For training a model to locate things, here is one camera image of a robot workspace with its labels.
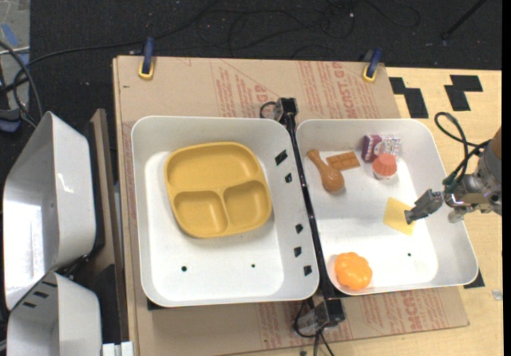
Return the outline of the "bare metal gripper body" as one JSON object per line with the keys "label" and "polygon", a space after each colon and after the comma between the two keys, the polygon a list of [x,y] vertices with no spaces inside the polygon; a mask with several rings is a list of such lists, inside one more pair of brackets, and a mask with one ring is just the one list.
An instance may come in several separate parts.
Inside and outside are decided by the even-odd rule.
{"label": "bare metal gripper body", "polygon": [[457,216],[479,211],[502,215],[501,183],[492,176],[464,176],[453,191],[445,190],[444,201]]}

